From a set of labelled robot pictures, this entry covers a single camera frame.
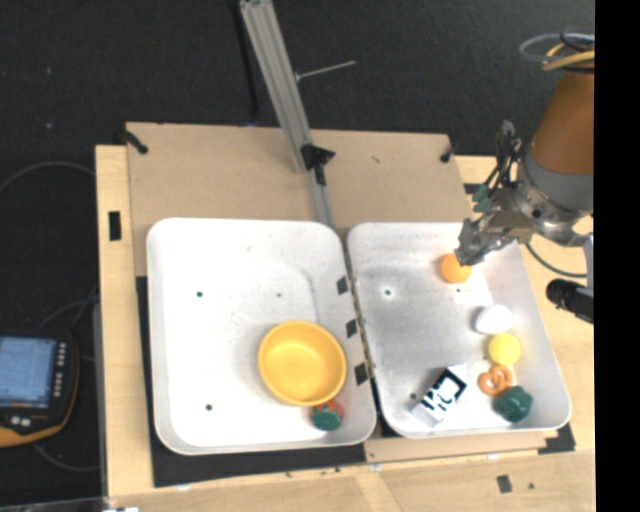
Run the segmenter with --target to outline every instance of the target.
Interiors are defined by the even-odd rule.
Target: orange ring toy
[[[478,387],[483,393],[496,396],[513,386],[513,372],[506,366],[494,364],[488,372],[478,377]]]

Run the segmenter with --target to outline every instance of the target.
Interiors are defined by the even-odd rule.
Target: yellow lemon
[[[520,340],[508,332],[494,336],[488,350],[491,360],[503,366],[514,364],[522,355]]]
[[[451,252],[442,258],[440,272],[450,283],[462,283],[469,279],[472,267],[470,265],[460,265],[455,253]]]

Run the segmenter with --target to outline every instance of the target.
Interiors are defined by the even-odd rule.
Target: yellow plate
[[[281,400],[313,406],[331,400],[347,377],[347,360],[338,340],[312,322],[277,325],[262,340],[260,375]]]

